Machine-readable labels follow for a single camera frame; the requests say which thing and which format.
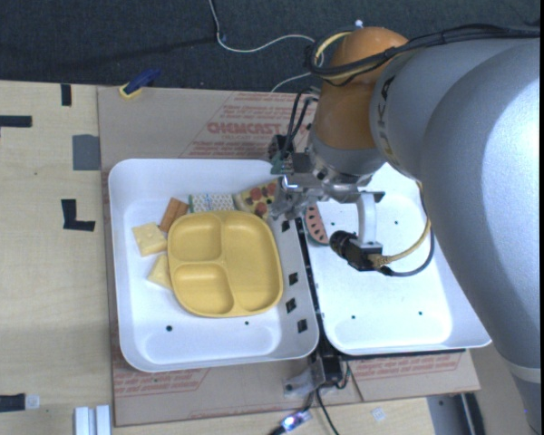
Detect white plastic tray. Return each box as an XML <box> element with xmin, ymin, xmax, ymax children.
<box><xmin>298</xmin><ymin>161</ymin><xmax>493</xmax><ymax>357</ymax></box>
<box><xmin>107</xmin><ymin>158</ymin><xmax>321</xmax><ymax>374</ymax></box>

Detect white patterned packet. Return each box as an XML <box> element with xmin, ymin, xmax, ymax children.
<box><xmin>188</xmin><ymin>191</ymin><xmax>237</xmax><ymax>215</ymax></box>

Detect red watermelon slice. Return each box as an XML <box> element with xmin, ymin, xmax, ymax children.
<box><xmin>304</xmin><ymin>204</ymin><xmax>331</xmax><ymax>247</ymax></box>

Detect brown cardboard board red print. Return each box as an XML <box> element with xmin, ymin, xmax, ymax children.
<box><xmin>96</xmin><ymin>86</ymin><xmax>481</xmax><ymax>428</ymax></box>

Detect pizza slice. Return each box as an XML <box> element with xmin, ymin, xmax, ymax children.
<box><xmin>232</xmin><ymin>178</ymin><xmax>280</xmax><ymax>221</ymax></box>

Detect black cylinder on white bracket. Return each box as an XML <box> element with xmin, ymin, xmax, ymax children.
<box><xmin>328</xmin><ymin>190</ymin><xmax>386</xmax><ymax>273</ymax></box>

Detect yellow cheese wedge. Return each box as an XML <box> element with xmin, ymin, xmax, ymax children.
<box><xmin>146</xmin><ymin>252</ymin><xmax>175</xmax><ymax>290</ymax></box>

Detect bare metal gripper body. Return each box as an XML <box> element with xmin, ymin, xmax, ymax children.
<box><xmin>278</xmin><ymin>169</ymin><xmax>385</xmax><ymax>209</ymax></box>

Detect yellow cheese square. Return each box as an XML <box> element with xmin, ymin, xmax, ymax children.
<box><xmin>131</xmin><ymin>221</ymin><xmax>170</xmax><ymax>257</ymax></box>

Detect yellow divided plate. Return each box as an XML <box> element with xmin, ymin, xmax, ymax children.
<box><xmin>166</xmin><ymin>209</ymin><xmax>285</xmax><ymax>319</ymax></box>

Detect black block with thin wires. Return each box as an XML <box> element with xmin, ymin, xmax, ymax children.
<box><xmin>308</xmin><ymin>351</ymin><xmax>346</xmax><ymax>387</ymax></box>

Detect orange biscuit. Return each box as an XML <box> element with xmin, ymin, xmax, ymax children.
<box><xmin>157</xmin><ymin>197</ymin><xmax>190</xmax><ymax>234</ymax></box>

